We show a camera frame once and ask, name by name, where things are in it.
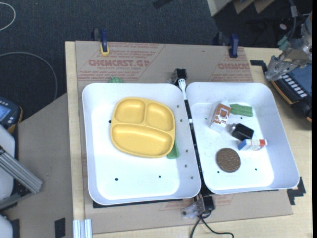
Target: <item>white cable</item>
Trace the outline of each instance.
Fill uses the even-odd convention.
[[[16,12],[15,12],[15,9],[14,9],[11,5],[9,5],[9,4],[7,4],[7,3],[4,3],[4,2],[0,2],[0,4],[9,6],[9,7],[13,10],[13,13],[14,13],[14,17],[13,17],[12,21],[11,21],[7,26],[5,26],[4,28],[1,28],[0,31],[2,31],[2,30],[8,28],[10,25],[12,25],[12,24],[14,23],[15,18],[16,18]]]

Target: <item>brown disc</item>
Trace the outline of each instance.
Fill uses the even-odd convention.
[[[216,156],[218,166],[226,172],[235,172],[241,165],[238,153],[231,148],[222,148]]]

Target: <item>small box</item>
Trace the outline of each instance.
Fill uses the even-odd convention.
[[[209,128],[221,133],[227,126],[231,107],[229,103],[222,102],[216,107]]]
[[[245,139],[238,145],[238,149],[240,151],[258,151],[266,145],[265,139]]]

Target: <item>white tray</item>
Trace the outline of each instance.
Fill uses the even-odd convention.
[[[112,144],[110,123],[118,101],[152,99],[169,106],[175,116],[177,159],[142,158],[120,152]],[[88,189],[101,205],[191,198],[201,180],[181,91],[171,84],[93,83],[83,93]]]
[[[207,188],[216,194],[287,189],[299,182],[299,174],[271,90],[260,83],[192,83],[187,89],[194,131]],[[228,131],[209,128],[216,106],[227,100],[251,106],[253,116],[230,114],[229,124],[241,123],[254,130],[253,139],[266,139],[259,151],[239,151],[240,141]],[[222,171],[216,163],[221,148],[232,148],[240,168]]]

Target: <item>electronic device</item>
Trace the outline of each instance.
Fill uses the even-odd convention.
[[[0,125],[11,134],[22,120],[23,110],[14,102],[0,96]]]

